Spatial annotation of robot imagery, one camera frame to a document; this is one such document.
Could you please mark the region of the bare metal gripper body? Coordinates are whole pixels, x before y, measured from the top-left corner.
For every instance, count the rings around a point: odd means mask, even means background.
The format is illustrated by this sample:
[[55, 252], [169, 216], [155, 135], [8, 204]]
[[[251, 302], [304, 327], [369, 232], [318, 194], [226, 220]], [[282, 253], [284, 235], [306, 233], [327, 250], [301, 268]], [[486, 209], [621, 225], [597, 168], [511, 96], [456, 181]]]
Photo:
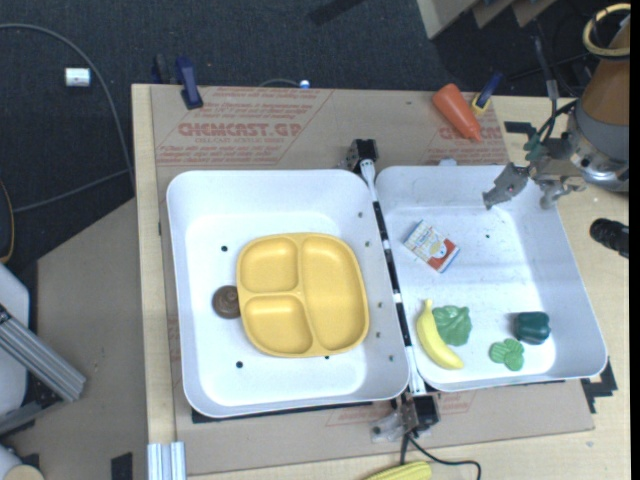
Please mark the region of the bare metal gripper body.
[[629, 191], [628, 164], [577, 137], [547, 138], [528, 147], [529, 177], [545, 193], [582, 191], [588, 184]]

